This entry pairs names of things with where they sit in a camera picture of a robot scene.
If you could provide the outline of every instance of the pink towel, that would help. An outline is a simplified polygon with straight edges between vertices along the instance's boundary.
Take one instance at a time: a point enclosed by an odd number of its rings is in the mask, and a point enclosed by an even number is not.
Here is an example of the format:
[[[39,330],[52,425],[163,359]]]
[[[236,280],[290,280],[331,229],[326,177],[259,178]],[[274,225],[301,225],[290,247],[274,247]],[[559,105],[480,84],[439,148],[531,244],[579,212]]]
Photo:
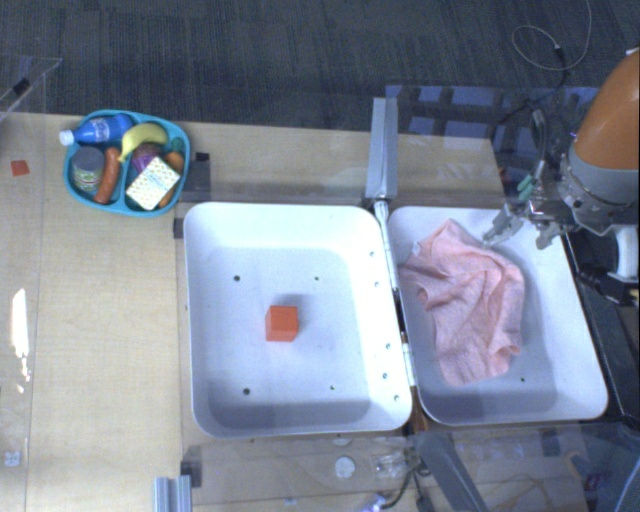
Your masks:
[[[434,320],[435,346],[453,386],[502,375],[520,352],[524,278],[448,219],[400,269]]]

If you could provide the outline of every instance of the gray carpet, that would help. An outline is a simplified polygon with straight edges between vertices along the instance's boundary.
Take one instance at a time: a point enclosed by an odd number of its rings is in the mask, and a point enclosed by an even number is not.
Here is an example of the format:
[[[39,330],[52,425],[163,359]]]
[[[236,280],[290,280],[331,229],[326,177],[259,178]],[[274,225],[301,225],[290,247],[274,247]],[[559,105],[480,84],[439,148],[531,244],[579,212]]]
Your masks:
[[[591,4],[570,85],[599,86],[640,40],[640,2]],[[584,0],[0,0],[0,54],[64,59],[52,112],[367,130],[390,84],[553,86],[560,73],[517,55],[512,30],[544,28],[572,62],[587,22]],[[518,40],[558,64],[539,34]]]

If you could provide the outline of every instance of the toy banana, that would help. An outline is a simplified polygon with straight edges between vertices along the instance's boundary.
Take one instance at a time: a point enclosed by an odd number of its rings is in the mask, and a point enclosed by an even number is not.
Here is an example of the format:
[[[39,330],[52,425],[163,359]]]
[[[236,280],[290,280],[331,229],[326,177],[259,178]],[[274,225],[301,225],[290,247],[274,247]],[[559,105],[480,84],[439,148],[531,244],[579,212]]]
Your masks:
[[[134,149],[140,144],[151,142],[164,146],[169,141],[166,130],[155,123],[141,123],[133,128],[129,128],[122,136],[122,154],[120,162],[124,163]]]

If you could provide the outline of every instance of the blue basket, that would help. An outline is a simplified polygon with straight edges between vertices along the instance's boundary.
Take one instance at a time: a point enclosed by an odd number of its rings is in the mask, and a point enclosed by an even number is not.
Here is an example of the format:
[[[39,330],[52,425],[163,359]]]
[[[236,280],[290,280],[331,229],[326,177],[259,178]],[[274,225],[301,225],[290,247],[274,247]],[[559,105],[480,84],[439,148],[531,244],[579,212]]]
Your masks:
[[[118,182],[113,190],[113,194],[107,204],[96,203],[93,200],[93,196],[95,193],[85,192],[83,190],[78,189],[73,182],[73,165],[71,163],[71,158],[73,155],[80,149],[80,144],[74,143],[72,146],[69,146],[67,150],[67,156],[64,161],[64,183],[67,187],[69,193],[78,201],[87,206],[91,206],[92,208],[97,208],[98,210],[104,210],[112,213],[119,213],[121,215],[131,215],[134,217],[156,217],[158,215],[162,215],[163,213],[168,212],[173,208],[178,201],[178,197],[180,197],[180,193],[182,192],[182,187],[184,186],[184,182],[187,179],[187,174],[189,172],[189,155],[191,154],[191,145],[189,144],[189,138],[187,134],[180,128],[179,126],[161,119],[159,117],[148,116],[146,114],[139,114],[137,112],[128,112],[126,110],[97,110],[92,112],[88,116],[86,116],[80,124],[85,123],[89,119],[93,119],[95,117],[106,117],[106,116],[114,116],[116,114],[126,114],[128,115],[134,125],[140,123],[156,123],[162,126],[169,136],[169,142],[165,147],[162,148],[163,153],[169,152],[171,150],[170,143],[172,140],[178,138],[181,139],[184,143],[184,169],[180,176],[180,180],[178,181],[173,196],[171,197],[171,201],[163,208],[156,208],[155,210],[147,211],[143,210],[135,201],[133,201],[130,197],[125,194],[126,188],[131,184],[133,179],[138,175],[138,172],[131,164],[130,154],[126,161],[122,164],[122,168],[120,171],[120,176],[118,177]],[[108,144],[96,144],[95,146],[99,149],[106,149],[109,146],[118,145],[119,147],[120,141],[112,141]]]

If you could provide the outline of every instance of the can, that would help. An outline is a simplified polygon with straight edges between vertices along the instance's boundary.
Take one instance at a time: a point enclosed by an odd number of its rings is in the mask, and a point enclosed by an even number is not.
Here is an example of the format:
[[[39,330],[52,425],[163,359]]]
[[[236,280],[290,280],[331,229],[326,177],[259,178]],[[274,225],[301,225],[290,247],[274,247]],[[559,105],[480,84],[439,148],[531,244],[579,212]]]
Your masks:
[[[71,157],[73,183],[83,192],[96,192],[102,181],[104,155],[91,146],[83,146]]]

